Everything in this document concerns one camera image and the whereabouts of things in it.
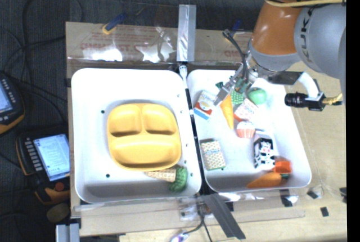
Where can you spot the black cylinder on white bracket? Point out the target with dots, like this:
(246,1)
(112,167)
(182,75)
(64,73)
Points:
(305,100)

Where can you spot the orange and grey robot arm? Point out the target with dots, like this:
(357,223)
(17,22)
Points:
(277,29)

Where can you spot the yellow patterned packet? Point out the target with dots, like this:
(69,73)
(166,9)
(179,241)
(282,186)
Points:
(213,155)

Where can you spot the black and white cow carton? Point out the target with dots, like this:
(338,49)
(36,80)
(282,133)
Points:
(263,152)

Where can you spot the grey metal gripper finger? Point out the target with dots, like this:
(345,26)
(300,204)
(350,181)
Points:
(222,96)

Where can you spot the green ice cream cone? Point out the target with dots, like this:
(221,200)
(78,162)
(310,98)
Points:
(177,179)

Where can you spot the orange carrot with green top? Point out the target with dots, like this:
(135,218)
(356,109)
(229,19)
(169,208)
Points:
(265,180)

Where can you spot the white red blue carton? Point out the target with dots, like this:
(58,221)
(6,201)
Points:
(203,105)

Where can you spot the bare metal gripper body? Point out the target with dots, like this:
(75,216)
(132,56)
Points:
(244,76)

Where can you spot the green apple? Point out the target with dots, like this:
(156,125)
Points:
(257,96)

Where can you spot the orange cone-shaped carrot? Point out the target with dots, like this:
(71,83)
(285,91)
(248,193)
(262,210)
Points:
(227,111)

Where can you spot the pink cupcake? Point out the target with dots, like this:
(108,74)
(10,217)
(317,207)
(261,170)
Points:
(245,129)

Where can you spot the white plastic tray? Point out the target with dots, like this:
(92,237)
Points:
(90,122)
(239,150)

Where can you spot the yellow divided plate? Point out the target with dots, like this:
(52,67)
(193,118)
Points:
(143,136)

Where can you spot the brown cardboard board red print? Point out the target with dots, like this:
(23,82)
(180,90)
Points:
(84,38)

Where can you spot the orange cube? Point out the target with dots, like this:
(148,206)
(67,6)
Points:
(282,166)

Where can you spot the green dotted packet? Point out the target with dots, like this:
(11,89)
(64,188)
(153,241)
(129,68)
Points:
(237,97)

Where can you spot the pink dotted carton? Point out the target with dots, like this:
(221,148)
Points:
(245,111)

